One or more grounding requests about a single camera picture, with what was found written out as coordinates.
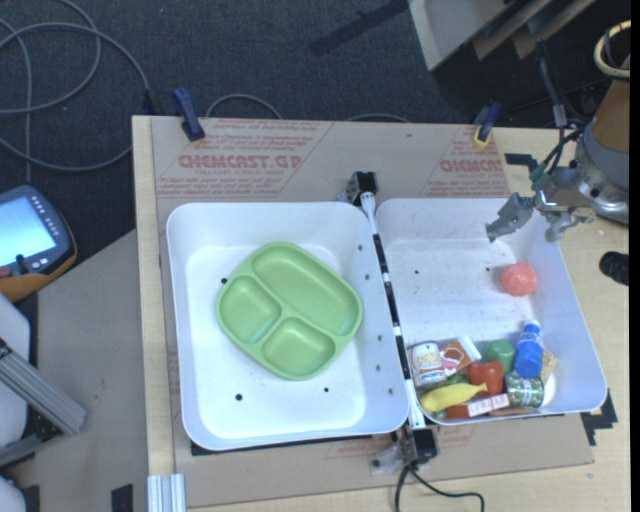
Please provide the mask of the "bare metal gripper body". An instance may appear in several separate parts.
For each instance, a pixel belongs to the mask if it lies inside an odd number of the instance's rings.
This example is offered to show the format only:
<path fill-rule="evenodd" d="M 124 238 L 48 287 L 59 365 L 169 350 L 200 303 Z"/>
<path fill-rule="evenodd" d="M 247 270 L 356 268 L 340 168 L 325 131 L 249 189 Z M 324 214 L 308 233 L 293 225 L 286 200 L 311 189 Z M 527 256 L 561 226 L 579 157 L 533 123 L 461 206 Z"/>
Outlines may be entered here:
<path fill-rule="evenodd" d="M 534 190 L 534 205 L 541 212 L 629 222 L 628 192 L 593 164 L 572 160 L 556 167 L 534 181 Z"/>

